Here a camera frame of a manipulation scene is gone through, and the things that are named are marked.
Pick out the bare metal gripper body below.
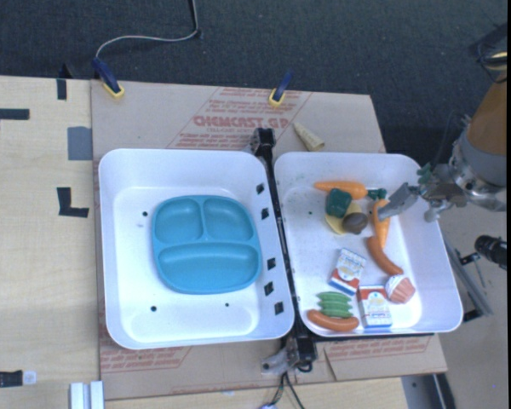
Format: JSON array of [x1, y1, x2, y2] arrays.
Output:
[[417, 159, 508, 213]]

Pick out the orange carrot with green top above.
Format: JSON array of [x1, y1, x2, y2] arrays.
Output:
[[313, 179, 388, 201]]

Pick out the orange sausage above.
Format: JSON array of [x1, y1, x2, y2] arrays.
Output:
[[365, 235, 405, 277], [306, 308, 361, 333]]

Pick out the dark green pepper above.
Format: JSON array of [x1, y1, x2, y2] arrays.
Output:
[[324, 187, 353, 219]]

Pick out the white plastic tray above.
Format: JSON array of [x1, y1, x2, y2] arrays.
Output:
[[273, 151, 465, 338], [97, 147, 296, 351]]

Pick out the yellow flat toy food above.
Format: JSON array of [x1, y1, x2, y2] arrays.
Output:
[[324, 200, 364, 236]]

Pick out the white red blue carton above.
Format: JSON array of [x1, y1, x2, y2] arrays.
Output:
[[356, 284, 394, 329], [327, 247, 367, 297]]

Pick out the beige ice cream cone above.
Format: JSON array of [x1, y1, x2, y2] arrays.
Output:
[[292, 121, 326, 153]]

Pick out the green pea pods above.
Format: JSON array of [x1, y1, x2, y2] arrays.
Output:
[[315, 291, 354, 320]]

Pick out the thin black and white rod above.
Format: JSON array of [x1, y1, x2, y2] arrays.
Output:
[[261, 142, 303, 338]]

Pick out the blue divided plate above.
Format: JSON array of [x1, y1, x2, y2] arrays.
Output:
[[151, 194, 264, 296]]

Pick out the brown cardboard board red print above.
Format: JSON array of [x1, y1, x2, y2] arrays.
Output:
[[89, 78, 449, 401]]

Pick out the black cylinder on white bracket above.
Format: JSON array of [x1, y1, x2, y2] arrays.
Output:
[[474, 233, 508, 271]]

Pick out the black block with thin wires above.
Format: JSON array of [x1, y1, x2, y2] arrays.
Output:
[[280, 334, 319, 366], [250, 127, 278, 158]]

